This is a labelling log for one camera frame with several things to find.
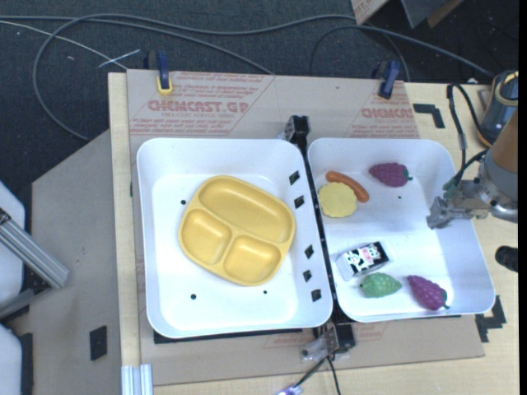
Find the orange sausage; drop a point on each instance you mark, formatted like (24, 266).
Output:
(348, 182)

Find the black cylinder on white bracket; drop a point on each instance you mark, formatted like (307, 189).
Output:
(508, 258)

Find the green grapes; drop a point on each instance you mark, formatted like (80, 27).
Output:
(379, 285)

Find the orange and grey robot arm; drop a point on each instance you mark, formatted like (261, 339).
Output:
(504, 146)

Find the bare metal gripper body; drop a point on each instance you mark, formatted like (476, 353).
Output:
(473, 204)

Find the yellow round biscuit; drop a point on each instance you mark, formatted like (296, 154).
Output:
(337, 201)

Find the black and white cow carton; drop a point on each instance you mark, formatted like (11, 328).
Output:
(362, 260)

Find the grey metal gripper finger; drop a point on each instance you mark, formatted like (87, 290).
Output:
(440, 204)
(435, 219)

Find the white plastic tray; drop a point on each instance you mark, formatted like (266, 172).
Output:
(411, 229)
(230, 311)

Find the yellow divided plate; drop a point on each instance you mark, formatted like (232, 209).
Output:
(236, 229)

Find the brown cardboard board red print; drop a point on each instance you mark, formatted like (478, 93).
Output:
(255, 97)

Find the purple grapes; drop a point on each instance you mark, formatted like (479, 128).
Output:
(426, 292)
(389, 174)

